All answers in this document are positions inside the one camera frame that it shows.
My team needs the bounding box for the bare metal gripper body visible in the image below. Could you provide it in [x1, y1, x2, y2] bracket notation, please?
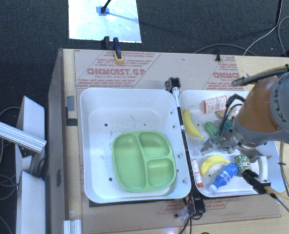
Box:
[219, 128, 264, 158]

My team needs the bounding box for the green broccoli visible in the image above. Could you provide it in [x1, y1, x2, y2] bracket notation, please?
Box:
[204, 121, 220, 140]

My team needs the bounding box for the yellow banana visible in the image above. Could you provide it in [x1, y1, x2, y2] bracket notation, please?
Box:
[182, 109, 205, 140]
[200, 155, 231, 176]

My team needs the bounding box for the green patterned can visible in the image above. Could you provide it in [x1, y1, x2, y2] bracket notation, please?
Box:
[234, 154, 251, 175]

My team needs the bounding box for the blue plastic bottle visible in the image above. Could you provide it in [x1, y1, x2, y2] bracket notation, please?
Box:
[208, 163, 239, 193]

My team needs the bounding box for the orange and white packet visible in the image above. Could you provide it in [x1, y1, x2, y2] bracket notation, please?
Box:
[190, 158, 205, 188]

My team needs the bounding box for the tan bread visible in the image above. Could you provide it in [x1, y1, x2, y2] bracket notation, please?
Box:
[216, 108, 236, 120]

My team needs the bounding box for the thin black and white rod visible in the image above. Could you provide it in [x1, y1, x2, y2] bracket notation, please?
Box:
[171, 86, 201, 204]

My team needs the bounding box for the white plastic tray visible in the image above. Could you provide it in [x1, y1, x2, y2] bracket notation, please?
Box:
[80, 87, 192, 204]
[179, 89, 286, 198]

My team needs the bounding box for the orange and white carton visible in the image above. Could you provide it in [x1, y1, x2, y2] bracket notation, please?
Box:
[203, 95, 228, 115]

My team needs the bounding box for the green divided plate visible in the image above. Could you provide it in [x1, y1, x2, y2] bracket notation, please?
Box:
[111, 130, 178, 193]

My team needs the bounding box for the brown cardboard board, red print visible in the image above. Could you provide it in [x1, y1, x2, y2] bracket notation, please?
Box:
[74, 49, 282, 229]

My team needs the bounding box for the black cylinder on white bracket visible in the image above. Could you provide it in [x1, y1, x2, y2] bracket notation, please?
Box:
[242, 155, 272, 195]

